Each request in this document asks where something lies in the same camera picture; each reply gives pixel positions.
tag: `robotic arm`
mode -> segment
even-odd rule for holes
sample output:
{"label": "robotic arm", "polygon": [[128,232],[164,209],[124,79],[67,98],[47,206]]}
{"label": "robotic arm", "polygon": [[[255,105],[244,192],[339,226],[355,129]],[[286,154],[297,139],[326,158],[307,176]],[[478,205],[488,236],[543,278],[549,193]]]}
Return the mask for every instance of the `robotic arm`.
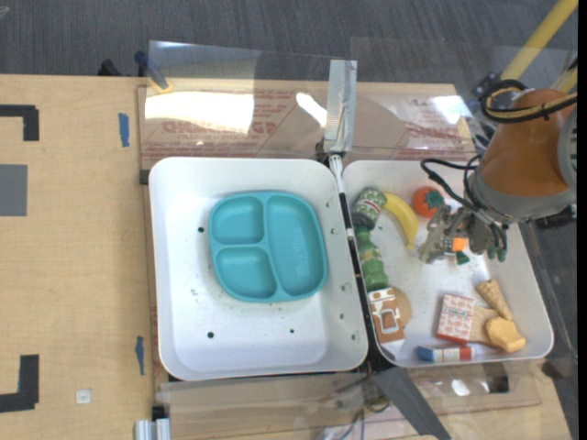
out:
{"label": "robotic arm", "polygon": [[[516,92],[509,109],[493,110],[493,98]],[[527,90],[517,81],[498,83],[482,99],[482,111],[499,126],[481,156],[466,166],[425,159],[421,166],[460,203],[440,207],[418,249],[427,263],[451,252],[455,237],[469,239],[471,252],[505,260],[511,224],[557,214],[577,201],[577,94]],[[430,163],[464,171],[464,197],[458,197]]]}

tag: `wooden table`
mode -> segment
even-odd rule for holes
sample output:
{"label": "wooden table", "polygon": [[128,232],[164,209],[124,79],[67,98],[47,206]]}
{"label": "wooden table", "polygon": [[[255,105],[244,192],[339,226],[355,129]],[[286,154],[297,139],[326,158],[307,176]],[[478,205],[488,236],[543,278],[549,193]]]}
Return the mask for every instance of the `wooden table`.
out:
{"label": "wooden table", "polygon": [[[40,132],[39,141],[23,141],[22,119],[0,117],[0,165],[26,165],[28,191],[26,216],[0,215],[0,394],[22,391],[20,358],[39,356],[38,402],[0,412],[0,438],[131,438],[134,422],[150,418],[148,258],[138,182],[137,89],[144,84],[130,77],[0,75],[0,104],[36,106]],[[539,405],[441,421],[455,438],[570,438],[551,380],[536,373]],[[406,435],[415,434],[410,428]]]}

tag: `red and white box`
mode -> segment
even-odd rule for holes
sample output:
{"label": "red and white box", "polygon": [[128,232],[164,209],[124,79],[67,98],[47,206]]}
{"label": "red and white box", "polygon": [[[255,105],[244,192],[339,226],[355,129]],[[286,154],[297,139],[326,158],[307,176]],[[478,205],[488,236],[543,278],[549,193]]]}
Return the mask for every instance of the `red and white box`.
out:
{"label": "red and white box", "polygon": [[469,342],[474,309],[474,299],[445,294],[438,319],[437,337],[458,344]]}

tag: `white square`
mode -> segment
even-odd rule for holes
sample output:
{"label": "white square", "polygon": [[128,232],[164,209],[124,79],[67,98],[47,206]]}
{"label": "white square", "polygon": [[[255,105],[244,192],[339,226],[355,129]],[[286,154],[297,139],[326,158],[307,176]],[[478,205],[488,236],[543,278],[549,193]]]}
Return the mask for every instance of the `white square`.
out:
{"label": "white square", "polygon": [[92,390],[85,389],[85,390],[78,390],[75,392],[75,401],[78,404],[89,404],[92,402]]}

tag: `white tray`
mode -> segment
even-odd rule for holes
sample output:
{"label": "white tray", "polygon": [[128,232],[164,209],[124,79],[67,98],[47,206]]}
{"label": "white tray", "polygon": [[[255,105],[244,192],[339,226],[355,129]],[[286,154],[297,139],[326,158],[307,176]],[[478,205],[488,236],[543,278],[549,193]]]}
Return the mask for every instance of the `white tray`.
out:
{"label": "white tray", "polygon": [[[308,159],[169,158],[150,172],[161,361],[180,380],[344,371],[368,341],[333,175]],[[314,208],[327,281],[296,302],[236,300],[218,285],[206,226],[223,197],[297,194]]]}
{"label": "white tray", "polygon": [[[462,196],[462,171],[439,165],[433,167]],[[411,201],[412,194],[418,187],[430,185],[439,188],[427,178],[418,161],[355,161],[343,171],[343,181],[349,209],[366,187],[395,193],[407,202]],[[442,296],[445,293],[467,296],[475,298],[479,305],[488,307],[474,286],[490,278],[499,281],[514,315],[516,327],[526,338],[526,346],[520,351],[507,354],[500,349],[473,344],[477,357],[471,363],[542,358],[550,351],[553,345],[552,327],[517,225],[507,232],[508,255],[505,262],[489,260],[485,255],[475,256],[466,249],[471,261],[460,266],[451,258],[433,264],[420,261],[417,248],[426,239],[425,219],[420,219],[420,229],[412,250],[406,249],[397,226],[392,217],[383,212],[371,232],[372,241],[382,252],[390,283],[403,290],[412,304],[413,315],[405,327],[404,345],[393,363],[402,367],[429,367],[430,362],[420,360],[415,349],[421,345],[449,345],[447,341],[434,337]]]}

